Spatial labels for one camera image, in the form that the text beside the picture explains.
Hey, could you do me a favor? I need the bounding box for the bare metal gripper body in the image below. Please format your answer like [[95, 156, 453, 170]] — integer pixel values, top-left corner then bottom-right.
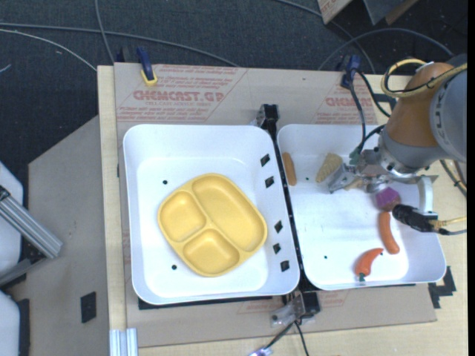
[[351, 148, 422, 195]]

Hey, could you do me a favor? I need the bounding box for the yellow toy waffle cone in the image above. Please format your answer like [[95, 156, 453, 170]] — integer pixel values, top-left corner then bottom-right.
[[315, 152, 344, 185]]

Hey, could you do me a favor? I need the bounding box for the purple toy cupcake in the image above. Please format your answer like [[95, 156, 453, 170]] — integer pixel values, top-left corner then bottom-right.
[[374, 186, 402, 213]]

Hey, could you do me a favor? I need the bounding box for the white plastic tray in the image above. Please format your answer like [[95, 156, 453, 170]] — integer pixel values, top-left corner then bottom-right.
[[276, 123, 448, 292], [122, 123, 301, 306]]

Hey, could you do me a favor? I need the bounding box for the orange toy bread stick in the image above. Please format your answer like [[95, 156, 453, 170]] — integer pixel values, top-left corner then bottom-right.
[[281, 151, 298, 187]]

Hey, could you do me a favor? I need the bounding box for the thin black rod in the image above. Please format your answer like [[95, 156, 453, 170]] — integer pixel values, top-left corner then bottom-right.
[[269, 124, 306, 293]]

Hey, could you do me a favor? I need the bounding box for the orange toy sausage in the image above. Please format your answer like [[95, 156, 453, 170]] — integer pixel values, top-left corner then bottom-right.
[[378, 211, 402, 256]]

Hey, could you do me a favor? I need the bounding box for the orange toy chili pepper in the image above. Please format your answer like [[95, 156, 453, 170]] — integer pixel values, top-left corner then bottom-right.
[[353, 247, 385, 283]]

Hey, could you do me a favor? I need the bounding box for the yellow divided plate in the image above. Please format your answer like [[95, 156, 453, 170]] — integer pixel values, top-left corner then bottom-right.
[[157, 172, 269, 278]]

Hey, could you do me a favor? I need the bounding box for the brown cardboard board, red print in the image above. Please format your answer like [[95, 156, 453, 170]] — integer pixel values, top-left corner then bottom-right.
[[113, 62, 438, 349]]

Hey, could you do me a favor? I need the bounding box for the black cylinder on white bracket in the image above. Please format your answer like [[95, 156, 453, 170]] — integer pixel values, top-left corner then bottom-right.
[[391, 175, 439, 234]]

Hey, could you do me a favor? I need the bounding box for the black block with wires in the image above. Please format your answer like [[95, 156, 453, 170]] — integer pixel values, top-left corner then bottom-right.
[[298, 291, 321, 317], [258, 103, 280, 130]]

